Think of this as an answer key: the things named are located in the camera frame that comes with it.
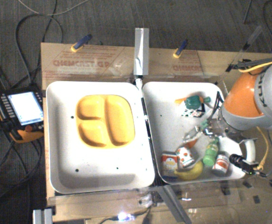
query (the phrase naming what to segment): bottle cap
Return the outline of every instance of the bottle cap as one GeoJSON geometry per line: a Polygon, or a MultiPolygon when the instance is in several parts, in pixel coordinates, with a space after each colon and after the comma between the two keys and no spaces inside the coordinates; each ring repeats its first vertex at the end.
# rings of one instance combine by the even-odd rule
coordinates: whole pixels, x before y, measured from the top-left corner
{"type": "Polygon", "coordinates": [[[215,164],[215,158],[210,155],[205,155],[202,159],[202,162],[207,166],[213,166],[215,164]]]}

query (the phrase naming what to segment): banana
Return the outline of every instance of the banana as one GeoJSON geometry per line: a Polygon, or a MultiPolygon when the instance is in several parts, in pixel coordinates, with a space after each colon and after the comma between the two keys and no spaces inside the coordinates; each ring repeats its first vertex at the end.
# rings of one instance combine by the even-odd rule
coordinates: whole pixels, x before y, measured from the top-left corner
{"type": "Polygon", "coordinates": [[[179,172],[177,170],[174,171],[174,174],[178,176],[180,179],[189,181],[198,178],[203,170],[202,161],[198,161],[192,169],[186,172],[179,172]]]}

